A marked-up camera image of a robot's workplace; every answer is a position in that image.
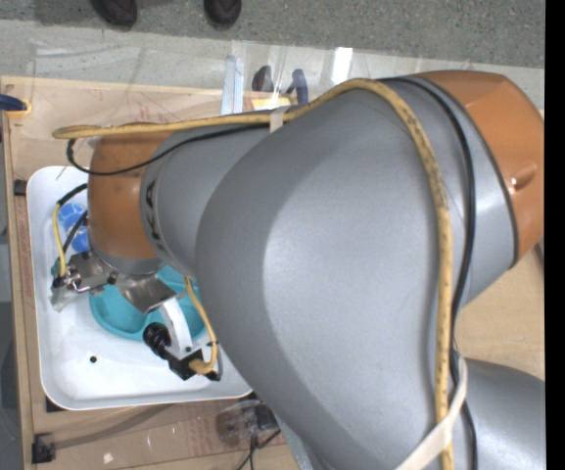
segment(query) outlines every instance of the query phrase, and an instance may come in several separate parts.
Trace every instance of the white plastic tray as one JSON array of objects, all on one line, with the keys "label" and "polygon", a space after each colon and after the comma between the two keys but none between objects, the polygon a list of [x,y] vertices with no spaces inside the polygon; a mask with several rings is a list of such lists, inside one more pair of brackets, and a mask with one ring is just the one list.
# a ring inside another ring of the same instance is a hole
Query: white plastic tray
[{"label": "white plastic tray", "polygon": [[[248,394],[249,385],[223,349],[220,381],[202,376],[183,381],[144,343],[101,327],[91,314],[88,295],[73,295],[61,312],[52,308],[50,270],[57,250],[51,214],[56,202],[86,179],[86,174],[73,167],[65,167],[63,172],[61,166],[51,166],[38,170],[27,184],[40,375],[47,397],[64,409],[80,410],[236,399]],[[86,208],[85,192],[71,201]],[[196,344],[208,340],[208,333],[204,333]],[[210,357],[208,347],[204,347],[204,355]]]}]

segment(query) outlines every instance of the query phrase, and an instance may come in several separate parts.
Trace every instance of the yellow cable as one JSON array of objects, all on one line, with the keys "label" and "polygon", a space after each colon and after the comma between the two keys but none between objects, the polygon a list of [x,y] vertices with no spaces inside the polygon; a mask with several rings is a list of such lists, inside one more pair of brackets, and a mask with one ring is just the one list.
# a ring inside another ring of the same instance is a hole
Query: yellow cable
[{"label": "yellow cable", "polygon": [[54,237],[56,239],[56,247],[58,248],[58,258],[60,259],[59,274],[61,277],[67,275],[67,257],[65,256],[65,248],[63,241],[60,238],[60,228],[58,227],[58,211],[60,204],[56,204],[54,211],[51,214],[51,225],[54,229]]},{"label": "yellow cable", "polygon": [[197,374],[208,374],[209,372],[214,371],[214,365],[216,364],[216,355],[218,353],[218,345],[216,343],[216,335],[214,333],[214,329],[212,329],[211,322],[208,319],[208,315],[204,310],[204,307],[200,303],[197,295],[195,294],[195,290],[193,289],[193,284],[191,283],[191,279],[184,275],[184,285],[186,286],[186,292],[188,293],[189,298],[193,302],[193,306],[195,310],[200,314],[202,320],[204,321],[204,325],[206,326],[206,330],[208,331],[209,338],[211,340],[211,359],[208,361],[201,360],[199,358],[195,358],[188,363],[188,366],[194,370]]},{"label": "yellow cable", "polygon": [[[437,423],[447,416],[449,409],[448,377],[449,377],[449,350],[451,345],[451,303],[452,303],[452,232],[447,206],[447,194],[441,171],[428,137],[412,109],[395,91],[382,82],[366,78],[354,78],[340,83],[322,94],[315,100],[301,105],[292,112],[283,116],[284,122],[289,122],[301,117],[315,107],[322,105],[343,93],[355,89],[373,92],[384,99],[396,112],[410,133],[415,148],[421,158],[426,171],[432,198],[437,215],[437,228],[439,237],[439,305],[437,315],[437,343],[435,354],[435,417]],[[175,123],[129,123],[115,127],[100,127],[97,125],[74,125],[64,127],[53,132],[56,139],[77,139],[94,136],[109,136],[115,134],[132,134],[141,132],[156,132],[159,130],[185,130],[197,127],[226,125],[232,123],[269,123],[269,113],[251,113],[228,115],[224,117],[196,118]],[[453,449],[447,445],[442,454],[441,461],[444,470],[452,469]]]}]

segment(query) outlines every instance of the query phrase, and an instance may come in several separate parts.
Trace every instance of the clear plastic sheet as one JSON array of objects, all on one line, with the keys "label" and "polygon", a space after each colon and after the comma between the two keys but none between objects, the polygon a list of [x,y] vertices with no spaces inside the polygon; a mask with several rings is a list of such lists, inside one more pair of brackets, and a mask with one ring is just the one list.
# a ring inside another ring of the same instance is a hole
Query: clear plastic sheet
[{"label": "clear plastic sheet", "polygon": [[[163,123],[301,104],[355,77],[448,69],[495,71],[511,78],[538,107],[543,106],[542,76],[537,71],[397,58],[349,48],[212,41],[193,46],[188,40],[141,47],[116,35],[110,42],[56,36],[50,41],[43,35],[40,41],[30,38],[28,47],[26,74],[3,77],[1,84],[2,93],[26,101],[29,107],[26,114],[4,116],[10,138],[10,186],[15,180],[27,182],[50,165],[67,172],[65,145],[51,138],[53,130],[64,126]],[[86,140],[77,146],[75,157],[88,165],[92,151],[92,140]],[[46,410],[34,295],[28,287],[31,270],[36,268],[28,244],[32,218],[26,217],[26,204],[20,197],[11,210],[9,217],[17,222],[18,283],[22,286],[18,289],[24,313],[24,340],[18,343],[26,346],[22,351],[26,359],[18,362],[26,367],[21,381],[27,384],[20,401],[28,406],[25,420],[30,420],[37,454],[44,451],[45,457],[55,458],[50,468],[151,469],[171,461],[221,455],[218,461],[206,460],[206,468],[234,470],[255,437],[266,441],[276,433],[275,426],[257,419],[256,408],[266,407],[258,398],[151,400],[127,407]],[[119,339],[115,337],[115,346]],[[274,447],[283,442],[279,435],[268,444]],[[258,470],[293,468],[292,456],[276,457]]]}]

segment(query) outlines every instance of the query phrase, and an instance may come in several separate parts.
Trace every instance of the concrete floor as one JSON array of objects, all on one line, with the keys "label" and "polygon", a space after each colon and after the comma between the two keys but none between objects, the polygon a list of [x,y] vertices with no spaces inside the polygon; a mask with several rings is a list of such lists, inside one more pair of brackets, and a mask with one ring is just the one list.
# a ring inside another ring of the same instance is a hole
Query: concrete floor
[{"label": "concrete floor", "polygon": [[[243,0],[209,26],[202,0],[137,0],[131,31],[88,0],[0,0],[0,75],[221,87],[237,46],[353,49],[349,74],[436,68],[504,72],[544,108],[545,0]],[[0,233],[6,225],[0,149]]]}]

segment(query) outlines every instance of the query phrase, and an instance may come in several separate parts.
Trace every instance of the white cable tie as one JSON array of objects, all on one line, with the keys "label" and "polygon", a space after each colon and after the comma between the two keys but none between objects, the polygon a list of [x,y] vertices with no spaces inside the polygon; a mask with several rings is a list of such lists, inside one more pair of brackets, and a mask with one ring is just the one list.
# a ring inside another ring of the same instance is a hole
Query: white cable tie
[{"label": "white cable tie", "polygon": [[458,380],[456,392],[451,401],[447,416],[432,429],[396,470],[419,470],[425,468],[451,443],[454,423],[467,395],[467,363],[462,356],[458,358],[458,370],[460,372],[460,379]]},{"label": "white cable tie", "polygon": [[269,132],[278,130],[284,124],[284,114],[287,113],[290,106],[281,106],[271,112],[269,119]]}]

